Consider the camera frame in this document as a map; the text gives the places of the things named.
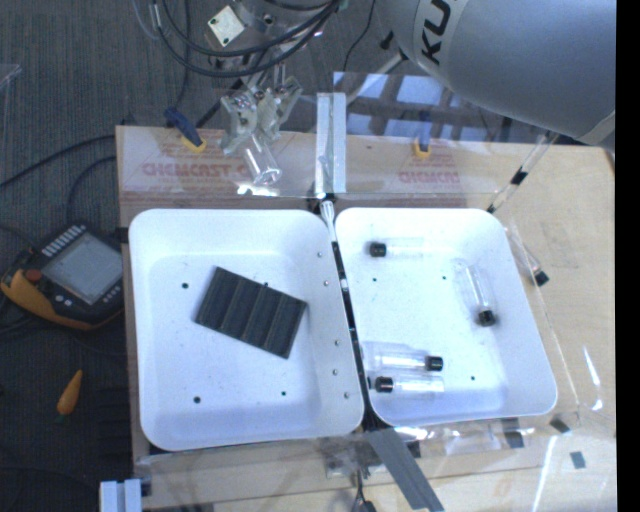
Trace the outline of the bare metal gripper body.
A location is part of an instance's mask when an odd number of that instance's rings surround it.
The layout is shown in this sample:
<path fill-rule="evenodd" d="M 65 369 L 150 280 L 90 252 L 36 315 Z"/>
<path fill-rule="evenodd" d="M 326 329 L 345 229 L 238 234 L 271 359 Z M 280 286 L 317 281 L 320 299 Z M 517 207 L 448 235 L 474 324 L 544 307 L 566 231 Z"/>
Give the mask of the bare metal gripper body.
<path fill-rule="evenodd" d="M 280 86 L 285 61 L 340 8 L 339 1 L 226 1 L 207 21 L 207 70 L 246 86 Z"/>

